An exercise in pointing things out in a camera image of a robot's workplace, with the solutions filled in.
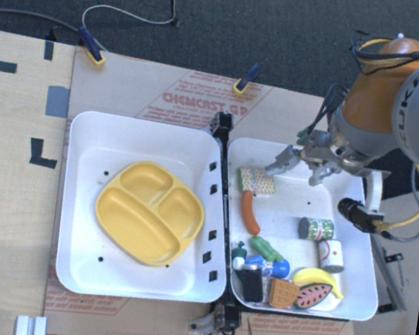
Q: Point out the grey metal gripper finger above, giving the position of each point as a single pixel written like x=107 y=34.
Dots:
x=281 y=162
x=318 y=174

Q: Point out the thin black rod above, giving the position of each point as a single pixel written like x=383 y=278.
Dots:
x=225 y=220

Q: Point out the orange waffle biscuit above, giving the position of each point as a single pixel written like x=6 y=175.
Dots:
x=282 y=293

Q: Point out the patterned carton with green end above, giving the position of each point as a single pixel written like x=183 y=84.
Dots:
x=256 y=180

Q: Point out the yellow divided plate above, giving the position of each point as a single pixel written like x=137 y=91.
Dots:
x=150 y=213

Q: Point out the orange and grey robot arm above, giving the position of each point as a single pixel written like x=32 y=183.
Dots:
x=407 y=98

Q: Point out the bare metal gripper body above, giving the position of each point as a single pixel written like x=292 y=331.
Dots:
x=331 y=151

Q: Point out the watermelon slice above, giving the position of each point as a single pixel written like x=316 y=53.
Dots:
x=313 y=296

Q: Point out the dark green bottle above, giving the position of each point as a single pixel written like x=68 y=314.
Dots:
x=239 y=251

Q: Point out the white can with red print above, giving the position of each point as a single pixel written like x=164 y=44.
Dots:
x=331 y=255

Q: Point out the white plastic tray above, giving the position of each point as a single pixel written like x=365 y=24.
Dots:
x=298 y=199
x=84 y=198

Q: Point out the orange sausage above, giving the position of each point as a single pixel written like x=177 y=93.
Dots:
x=249 y=212

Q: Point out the brown cardboard board red print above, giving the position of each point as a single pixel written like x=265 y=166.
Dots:
x=136 y=85

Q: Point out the yellow banana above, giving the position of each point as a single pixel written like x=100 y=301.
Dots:
x=316 y=277

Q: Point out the black cylinder on white bracket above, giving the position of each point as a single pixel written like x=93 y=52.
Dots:
x=363 y=209

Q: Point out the green and white can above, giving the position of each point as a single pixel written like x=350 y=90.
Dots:
x=316 y=229

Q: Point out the green toy vegetable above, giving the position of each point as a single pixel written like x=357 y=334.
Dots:
x=265 y=248

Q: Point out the blue and white bottle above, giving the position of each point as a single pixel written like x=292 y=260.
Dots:
x=269 y=266

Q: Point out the black rectangular packet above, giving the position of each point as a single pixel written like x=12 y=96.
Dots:
x=253 y=284

